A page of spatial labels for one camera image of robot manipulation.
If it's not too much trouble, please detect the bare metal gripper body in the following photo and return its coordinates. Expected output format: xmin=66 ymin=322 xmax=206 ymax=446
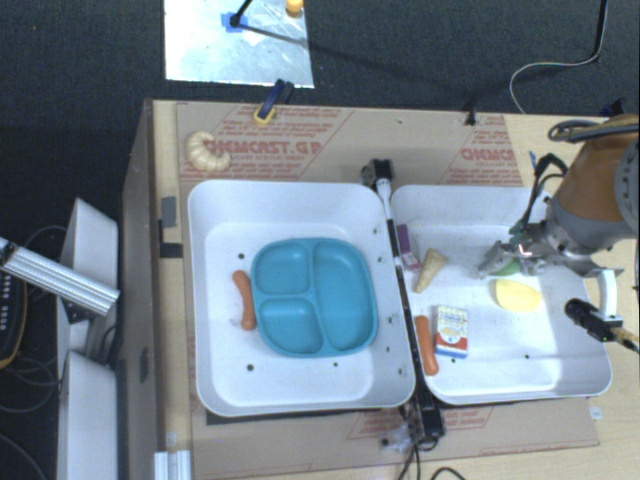
xmin=514 ymin=221 xmax=601 ymax=275

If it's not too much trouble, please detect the yellow toy crisp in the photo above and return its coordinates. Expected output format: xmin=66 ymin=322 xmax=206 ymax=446
xmin=488 ymin=277 xmax=543 ymax=315

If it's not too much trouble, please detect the beige toy cone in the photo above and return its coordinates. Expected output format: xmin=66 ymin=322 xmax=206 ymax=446
xmin=413 ymin=248 xmax=448 ymax=295

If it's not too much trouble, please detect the white, red and blue carton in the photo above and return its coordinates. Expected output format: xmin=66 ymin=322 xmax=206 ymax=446
xmin=433 ymin=304 xmax=471 ymax=360

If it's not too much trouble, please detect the purple and white packet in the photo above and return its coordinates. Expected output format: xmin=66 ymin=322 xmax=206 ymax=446
xmin=395 ymin=223 xmax=423 ymax=272

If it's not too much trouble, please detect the white plastic tray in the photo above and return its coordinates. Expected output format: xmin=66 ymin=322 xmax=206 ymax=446
xmin=389 ymin=183 xmax=614 ymax=406
xmin=187 ymin=178 xmax=418 ymax=418

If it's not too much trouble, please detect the thin black and white rod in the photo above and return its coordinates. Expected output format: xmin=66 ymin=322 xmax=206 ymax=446
xmin=377 ymin=177 xmax=432 ymax=419

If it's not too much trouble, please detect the orange toy sausage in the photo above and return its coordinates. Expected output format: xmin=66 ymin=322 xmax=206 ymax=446
xmin=231 ymin=269 xmax=258 ymax=332
xmin=414 ymin=314 xmax=441 ymax=377

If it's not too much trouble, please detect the blue divided plate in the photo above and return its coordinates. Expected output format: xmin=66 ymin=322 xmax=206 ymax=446
xmin=249 ymin=237 xmax=379 ymax=359

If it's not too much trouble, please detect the brown cardboard board, red print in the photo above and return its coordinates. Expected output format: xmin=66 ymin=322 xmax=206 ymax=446
xmin=175 ymin=101 xmax=601 ymax=469

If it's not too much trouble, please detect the cream toy croissant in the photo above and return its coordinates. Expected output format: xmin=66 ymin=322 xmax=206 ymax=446
xmin=185 ymin=130 xmax=233 ymax=172

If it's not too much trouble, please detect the black cylinder on white bracket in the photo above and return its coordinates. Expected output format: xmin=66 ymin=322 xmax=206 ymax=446
xmin=564 ymin=266 xmax=626 ymax=344

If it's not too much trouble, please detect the black block with thin wires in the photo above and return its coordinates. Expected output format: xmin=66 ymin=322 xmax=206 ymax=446
xmin=409 ymin=392 xmax=447 ymax=443
xmin=361 ymin=158 xmax=397 ymax=187

